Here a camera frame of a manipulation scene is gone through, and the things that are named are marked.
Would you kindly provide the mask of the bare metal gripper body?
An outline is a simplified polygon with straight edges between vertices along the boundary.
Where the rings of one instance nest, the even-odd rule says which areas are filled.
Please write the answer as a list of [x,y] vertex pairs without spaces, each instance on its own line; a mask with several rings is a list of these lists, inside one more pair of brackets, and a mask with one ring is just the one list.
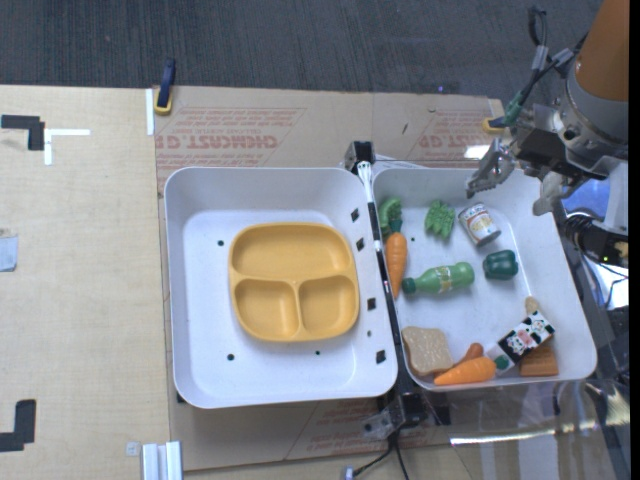
[[516,125],[514,156],[538,170],[603,179],[628,161],[628,104],[596,99],[579,107],[535,104]]

